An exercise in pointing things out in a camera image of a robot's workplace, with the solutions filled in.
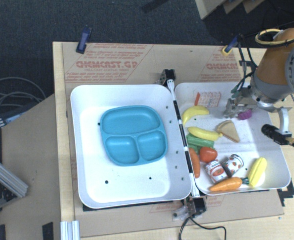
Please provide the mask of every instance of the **purple object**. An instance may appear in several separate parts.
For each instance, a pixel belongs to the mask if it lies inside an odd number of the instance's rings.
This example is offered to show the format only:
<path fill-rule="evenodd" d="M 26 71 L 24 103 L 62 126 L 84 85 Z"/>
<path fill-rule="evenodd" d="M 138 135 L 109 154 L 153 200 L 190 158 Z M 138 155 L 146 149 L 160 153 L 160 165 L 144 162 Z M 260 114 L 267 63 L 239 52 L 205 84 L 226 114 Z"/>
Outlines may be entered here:
<path fill-rule="evenodd" d="M 251 118 L 251 116 L 252 116 L 251 109 L 249 109 L 246 112 L 239 113 L 238 118 L 243 121 L 243 120 L 247 120 Z"/>

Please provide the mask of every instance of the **black floor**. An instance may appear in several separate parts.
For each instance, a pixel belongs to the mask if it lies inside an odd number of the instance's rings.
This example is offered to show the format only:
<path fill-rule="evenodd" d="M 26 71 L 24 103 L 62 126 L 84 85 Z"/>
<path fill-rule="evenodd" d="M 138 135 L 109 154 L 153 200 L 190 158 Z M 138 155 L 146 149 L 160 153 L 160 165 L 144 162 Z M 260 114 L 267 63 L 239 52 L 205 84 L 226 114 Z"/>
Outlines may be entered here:
<path fill-rule="evenodd" d="M 224 46 L 244 34 L 257 48 L 251 34 L 294 27 L 290 22 L 294 0 L 266 0 L 249 14 L 242 5 L 228 15 L 219 7 L 205 20 L 194 0 L 0 0 L 0 79 L 28 79 L 53 94 L 52 42 L 78 42 L 85 25 L 93 43 Z M 0 92 L 40 97 L 17 79 L 0 82 Z M 8 97 L 1 104 L 14 102 Z"/>

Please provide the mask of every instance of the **wooden table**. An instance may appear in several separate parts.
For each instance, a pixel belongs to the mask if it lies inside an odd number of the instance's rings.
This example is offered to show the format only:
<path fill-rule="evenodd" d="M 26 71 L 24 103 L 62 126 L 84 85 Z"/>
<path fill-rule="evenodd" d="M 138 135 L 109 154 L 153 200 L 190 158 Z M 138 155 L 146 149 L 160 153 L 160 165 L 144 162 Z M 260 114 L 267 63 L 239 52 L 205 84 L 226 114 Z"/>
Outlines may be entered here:
<path fill-rule="evenodd" d="M 58 162 L 59 162 L 59 184 L 60 184 L 60 210 L 61 221 L 72 222 L 75 220 L 74 198 L 72 189 L 72 173 L 70 163 L 70 149 L 68 136 L 68 122 L 66 118 L 66 89 L 64 76 L 64 60 L 61 42 L 53 43 L 54 60 L 54 81 L 55 81 L 55 105 L 57 121 L 57 142 L 58 142 Z M 177 51 L 191 50 L 193 46 L 175 46 Z M 264 49 L 252 49 L 252 56 L 256 63 L 262 59 Z M 236 60 L 240 60 L 237 50 L 234 50 Z M 294 136 L 294 104 L 291 98 L 288 98 L 281 104 L 284 107 L 293 107 L 289 112 L 290 126 L 289 130 Z M 277 114 L 271 115 L 275 126 L 279 125 Z M 294 185 L 294 148 L 283 146 L 289 170 Z M 208 224 L 207 227 L 225 226 L 228 239 L 294 239 L 294 198 L 285 200 L 284 215 L 277 217 L 263 217 L 258 219 L 237 220 L 217 224 Z M 167 229 L 148 230 L 140 232 L 129 232 L 117 235 L 102 235 L 89 237 L 86 239 L 108 240 L 108 239 L 177 239 L 179 233 L 178 227 Z M 188 226 L 183 233 L 184 239 L 223 239 L 223 230 L 203 230 L 197 226 Z"/>

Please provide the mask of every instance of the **white tray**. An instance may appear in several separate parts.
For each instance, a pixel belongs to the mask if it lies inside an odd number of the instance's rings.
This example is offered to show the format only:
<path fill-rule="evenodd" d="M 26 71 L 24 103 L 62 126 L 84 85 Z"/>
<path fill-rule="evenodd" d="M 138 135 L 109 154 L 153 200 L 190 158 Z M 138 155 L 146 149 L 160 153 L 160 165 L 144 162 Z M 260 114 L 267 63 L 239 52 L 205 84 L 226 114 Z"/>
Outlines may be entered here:
<path fill-rule="evenodd" d="M 98 123 L 124 106 L 149 106 L 161 117 L 168 152 L 159 161 L 123 167 L 109 160 Z M 93 209 L 182 200 L 191 192 L 183 143 L 169 90 L 160 85 L 82 85 L 71 93 L 79 196 Z"/>
<path fill-rule="evenodd" d="M 200 105 L 209 107 L 209 115 L 201 115 L 193 118 L 185 125 L 185 134 L 188 134 L 188 127 L 199 127 L 205 130 L 214 131 L 216 127 L 228 120 L 224 118 L 223 113 L 226 104 L 231 98 L 230 91 L 237 83 L 182 83 L 176 89 L 177 103 L 180 113 L 193 106 L 200 93 L 203 97 Z M 264 157 L 267 159 L 267 169 L 262 184 L 255 188 L 242 185 L 237 191 L 210 192 L 209 187 L 213 185 L 210 177 L 204 170 L 204 163 L 201 163 L 200 178 L 196 179 L 196 185 L 201 192 L 206 195 L 223 195 L 234 192 L 249 192 L 270 189 L 285 188 L 290 183 L 290 172 L 282 153 L 281 147 L 267 138 L 261 132 L 264 124 L 271 125 L 268 112 L 256 109 L 253 111 L 252 118 L 248 120 L 239 120 L 233 118 L 236 129 L 240 137 L 240 143 L 234 143 L 231 140 L 221 137 L 215 141 L 214 148 L 218 152 L 218 160 L 223 163 L 228 160 L 232 154 L 240 155 L 244 161 L 244 167 L 234 176 L 245 178 L 248 175 L 250 167 L 255 159 Z"/>

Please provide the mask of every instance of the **tomato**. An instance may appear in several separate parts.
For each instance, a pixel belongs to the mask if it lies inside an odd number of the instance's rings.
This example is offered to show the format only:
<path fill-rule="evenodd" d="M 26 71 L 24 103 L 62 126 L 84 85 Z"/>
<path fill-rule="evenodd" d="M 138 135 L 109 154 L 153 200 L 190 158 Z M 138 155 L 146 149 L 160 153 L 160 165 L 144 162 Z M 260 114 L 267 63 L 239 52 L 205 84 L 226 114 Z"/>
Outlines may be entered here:
<path fill-rule="evenodd" d="M 214 161 L 218 156 L 218 153 L 216 150 L 203 146 L 199 151 L 199 158 L 201 162 L 204 163 L 210 163 L 211 161 Z"/>

